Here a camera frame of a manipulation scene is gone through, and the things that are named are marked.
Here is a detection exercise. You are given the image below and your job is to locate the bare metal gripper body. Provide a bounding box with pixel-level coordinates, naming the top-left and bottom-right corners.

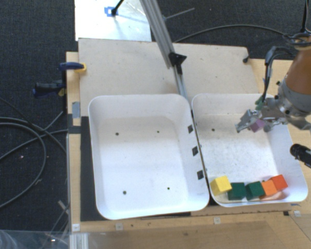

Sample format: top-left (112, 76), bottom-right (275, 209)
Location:
top-left (259, 95), bottom-right (311, 130)

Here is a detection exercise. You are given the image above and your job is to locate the purple cube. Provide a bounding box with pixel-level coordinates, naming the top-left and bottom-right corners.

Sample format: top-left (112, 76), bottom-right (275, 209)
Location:
top-left (249, 118), bottom-right (266, 133)

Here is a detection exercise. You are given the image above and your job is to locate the white plastic tray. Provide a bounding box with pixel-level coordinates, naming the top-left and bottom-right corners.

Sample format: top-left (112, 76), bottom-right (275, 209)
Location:
top-left (191, 92), bottom-right (309, 208)
top-left (88, 93), bottom-right (210, 221)

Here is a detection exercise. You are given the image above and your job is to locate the thin black and white rod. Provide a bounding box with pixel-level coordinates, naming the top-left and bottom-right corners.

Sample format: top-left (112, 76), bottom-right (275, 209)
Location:
top-left (190, 108), bottom-right (211, 191)

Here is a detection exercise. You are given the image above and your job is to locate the red cube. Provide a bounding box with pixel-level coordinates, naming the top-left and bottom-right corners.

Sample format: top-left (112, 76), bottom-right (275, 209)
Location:
top-left (270, 174), bottom-right (289, 191)

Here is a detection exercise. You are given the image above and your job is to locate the orange cube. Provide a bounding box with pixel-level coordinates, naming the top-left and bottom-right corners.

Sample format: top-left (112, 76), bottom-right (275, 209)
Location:
top-left (261, 179), bottom-right (279, 197)

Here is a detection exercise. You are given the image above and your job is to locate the green cube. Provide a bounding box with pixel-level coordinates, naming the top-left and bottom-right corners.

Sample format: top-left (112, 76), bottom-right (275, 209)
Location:
top-left (245, 181), bottom-right (266, 201)
top-left (227, 182), bottom-right (247, 201)

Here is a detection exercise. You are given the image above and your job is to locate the yellow cube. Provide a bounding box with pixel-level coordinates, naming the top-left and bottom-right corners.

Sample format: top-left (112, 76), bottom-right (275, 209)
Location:
top-left (209, 175), bottom-right (233, 197)

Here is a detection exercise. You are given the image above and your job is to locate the pale wood board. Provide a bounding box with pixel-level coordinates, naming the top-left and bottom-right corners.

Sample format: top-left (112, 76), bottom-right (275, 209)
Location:
top-left (77, 37), bottom-right (260, 119)

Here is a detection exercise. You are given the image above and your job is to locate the black cylinder on white bracket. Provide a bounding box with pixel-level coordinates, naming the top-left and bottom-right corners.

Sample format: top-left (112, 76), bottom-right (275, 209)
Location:
top-left (290, 123), bottom-right (311, 171)

